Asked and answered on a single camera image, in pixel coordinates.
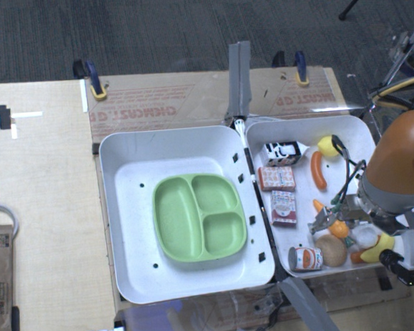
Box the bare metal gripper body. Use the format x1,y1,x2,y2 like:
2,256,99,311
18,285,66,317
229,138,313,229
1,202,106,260
336,193,373,224

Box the white plastic tray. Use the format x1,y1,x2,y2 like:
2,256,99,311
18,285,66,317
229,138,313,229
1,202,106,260
243,112,388,283
97,120,279,308

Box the orange carrot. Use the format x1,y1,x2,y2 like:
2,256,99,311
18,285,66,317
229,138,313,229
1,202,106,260
312,196,356,251

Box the brown round potato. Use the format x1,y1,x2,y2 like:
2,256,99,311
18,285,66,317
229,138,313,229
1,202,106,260
313,231,350,270

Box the white and orange can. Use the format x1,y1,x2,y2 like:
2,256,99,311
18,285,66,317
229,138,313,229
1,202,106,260
287,243,325,274

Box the red and white carton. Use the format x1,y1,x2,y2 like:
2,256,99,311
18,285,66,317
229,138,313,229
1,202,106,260
268,188,299,229

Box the yellow banana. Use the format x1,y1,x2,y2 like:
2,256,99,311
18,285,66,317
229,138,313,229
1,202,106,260
357,231,398,266

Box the orange sausage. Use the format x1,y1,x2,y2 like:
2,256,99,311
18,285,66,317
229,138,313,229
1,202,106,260
309,150,329,192

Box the orange and white carton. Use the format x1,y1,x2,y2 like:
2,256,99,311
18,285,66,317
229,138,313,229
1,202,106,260
256,164,297,195

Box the yellow lemon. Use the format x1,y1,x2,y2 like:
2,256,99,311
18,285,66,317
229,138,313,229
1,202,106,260
315,135,344,159

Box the black and white milk carton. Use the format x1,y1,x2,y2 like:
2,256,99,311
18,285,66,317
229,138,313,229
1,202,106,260
262,138,312,169

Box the green divided plate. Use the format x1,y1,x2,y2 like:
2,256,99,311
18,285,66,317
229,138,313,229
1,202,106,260
150,169,250,266

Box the brown cardboard board red print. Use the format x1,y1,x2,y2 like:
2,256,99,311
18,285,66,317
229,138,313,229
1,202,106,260
85,52,414,331

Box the black cylinder on white bracket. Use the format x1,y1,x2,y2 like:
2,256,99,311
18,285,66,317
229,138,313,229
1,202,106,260
376,229,414,289

